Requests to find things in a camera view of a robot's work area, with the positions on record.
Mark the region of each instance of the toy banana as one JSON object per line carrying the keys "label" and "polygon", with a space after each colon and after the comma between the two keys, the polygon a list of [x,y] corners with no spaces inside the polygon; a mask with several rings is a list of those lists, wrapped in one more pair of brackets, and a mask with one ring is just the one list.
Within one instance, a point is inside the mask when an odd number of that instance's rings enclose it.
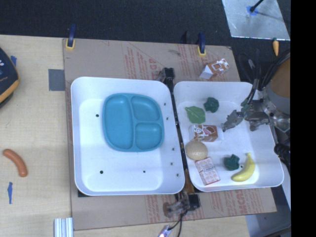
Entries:
{"label": "toy banana", "polygon": [[250,153],[246,153],[246,155],[247,155],[247,160],[246,160],[246,164],[244,168],[240,172],[232,176],[232,180],[235,182],[246,181],[252,176],[253,172],[255,171],[256,164],[251,158]]}

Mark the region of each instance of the blue tape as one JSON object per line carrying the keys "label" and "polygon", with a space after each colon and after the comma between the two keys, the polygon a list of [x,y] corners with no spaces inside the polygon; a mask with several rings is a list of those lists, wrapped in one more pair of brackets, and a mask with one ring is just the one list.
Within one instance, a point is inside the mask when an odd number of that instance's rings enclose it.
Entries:
{"label": "blue tape", "polygon": [[9,204],[12,204],[12,188],[13,183],[9,182],[9,186],[8,186],[8,195],[9,195]]}
{"label": "blue tape", "polygon": [[247,11],[248,11],[248,13],[251,15],[251,16],[256,16],[259,12],[258,12],[258,10],[257,10],[257,8],[255,8],[255,10],[253,11],[253,12],[250,12],[250,8],[251,8],[252,6],[247,6],[246,8],[247,8]]}
{"label": "blue tape", "polygon": [[63,69],[48,69],[49,91],[65,90],[65,71]]}

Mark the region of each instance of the small carton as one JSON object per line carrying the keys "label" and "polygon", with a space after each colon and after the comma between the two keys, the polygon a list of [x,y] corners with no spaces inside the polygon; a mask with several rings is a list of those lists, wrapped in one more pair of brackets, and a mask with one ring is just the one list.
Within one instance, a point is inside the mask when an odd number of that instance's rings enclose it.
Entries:
{"label": "small carton", "polygon": [[201,142],[213,142],[223,139],[223,131],[215,125],[195,124],[189,127],[189,139]]}
{"label": "small carton", "polygon": [[221,180],[211,157],[196,161],[196,167],[204,185],[212,184]]}
{"label": "small carton", "polygon": [[199,78],[210,79],[213,76],[223,74],[229,69],[229,64],[225,59],[207,64]]}

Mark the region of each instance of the yellow device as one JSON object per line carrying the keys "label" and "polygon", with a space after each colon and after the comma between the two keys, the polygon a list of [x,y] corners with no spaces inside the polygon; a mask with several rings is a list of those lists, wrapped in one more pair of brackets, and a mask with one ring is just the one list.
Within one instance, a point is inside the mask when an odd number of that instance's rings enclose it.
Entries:
{"label": "yellow device", "polygon": [[14,63],[0,48],[0,108],[12,97],[19,82]]}

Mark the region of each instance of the blue divided plate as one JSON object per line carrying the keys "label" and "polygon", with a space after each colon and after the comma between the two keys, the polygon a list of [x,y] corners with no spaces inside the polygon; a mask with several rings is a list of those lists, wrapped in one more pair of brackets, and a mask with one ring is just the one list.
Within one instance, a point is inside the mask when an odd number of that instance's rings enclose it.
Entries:
{"label": "blue divided plate", "polygon": [[163,142],[160,107],[154,99],[144,95],[110,95],[103,105],[102,122],[107,142],[118,151],[151,151]]}

